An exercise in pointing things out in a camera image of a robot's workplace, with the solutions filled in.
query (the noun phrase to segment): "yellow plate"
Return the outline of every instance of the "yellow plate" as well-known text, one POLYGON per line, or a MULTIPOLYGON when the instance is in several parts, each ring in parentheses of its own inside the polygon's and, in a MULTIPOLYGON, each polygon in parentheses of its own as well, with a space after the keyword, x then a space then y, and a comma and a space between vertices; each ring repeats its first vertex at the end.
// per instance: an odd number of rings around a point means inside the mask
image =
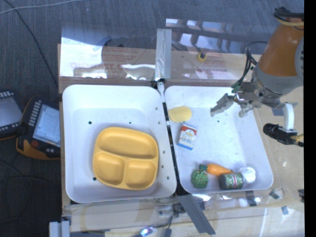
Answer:
POLYGON ((103 184, 144 190, 155 181, 159 150, 149 134, 129 128, 108 127, 95 142, 93 172, 103 184))

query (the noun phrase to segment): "small box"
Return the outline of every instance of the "small box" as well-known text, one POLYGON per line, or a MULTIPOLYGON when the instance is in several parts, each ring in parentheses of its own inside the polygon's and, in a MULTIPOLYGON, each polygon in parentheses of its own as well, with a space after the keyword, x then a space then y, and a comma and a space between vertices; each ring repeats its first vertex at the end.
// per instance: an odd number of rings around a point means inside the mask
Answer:
POLYGON ((180 147, 192 150, 194 143, 196 141, 196 136, 197 136, 197 129, 192 126, 184 124, 181 127, 177 145, 180 147))

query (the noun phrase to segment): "brown cylinder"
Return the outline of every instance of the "brown cylinder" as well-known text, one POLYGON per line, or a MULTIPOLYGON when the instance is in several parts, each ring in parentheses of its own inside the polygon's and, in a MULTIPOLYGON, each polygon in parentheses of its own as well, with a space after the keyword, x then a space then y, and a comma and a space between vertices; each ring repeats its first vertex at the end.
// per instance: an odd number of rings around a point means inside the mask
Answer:
MULTIPOLYGON (((289 19, 290 22, 302 22, 301 19, 289 19)), ((304 36, 304 26, 280 24, 272 34, 266 49, 259 60, 262 72, 279 77, 297 76, 295 69, 296 48, 304 36)))

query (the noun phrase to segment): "display screen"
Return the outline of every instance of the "display screen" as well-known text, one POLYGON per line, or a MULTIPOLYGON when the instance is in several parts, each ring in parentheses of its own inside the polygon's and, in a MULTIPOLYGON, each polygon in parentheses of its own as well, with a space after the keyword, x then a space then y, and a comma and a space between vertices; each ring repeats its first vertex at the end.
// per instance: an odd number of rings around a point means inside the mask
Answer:
POLYGON ((33 138, 60 147, 59 110, 42 105, 33 138))
POLYGON ((0 127, 19 123, 22 112, 13 97, 0 98, 0 127))

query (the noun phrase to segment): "yellow sponge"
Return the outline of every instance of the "yellow sponge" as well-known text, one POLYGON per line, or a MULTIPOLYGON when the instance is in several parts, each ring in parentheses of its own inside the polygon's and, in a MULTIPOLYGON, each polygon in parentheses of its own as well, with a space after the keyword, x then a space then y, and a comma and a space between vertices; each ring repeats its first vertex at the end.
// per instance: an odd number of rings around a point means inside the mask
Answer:
POLYGON ((189 107, 175 107, 168 111, 169 117, 173 122, 184 122, 191 118, 192 112, 189 107))

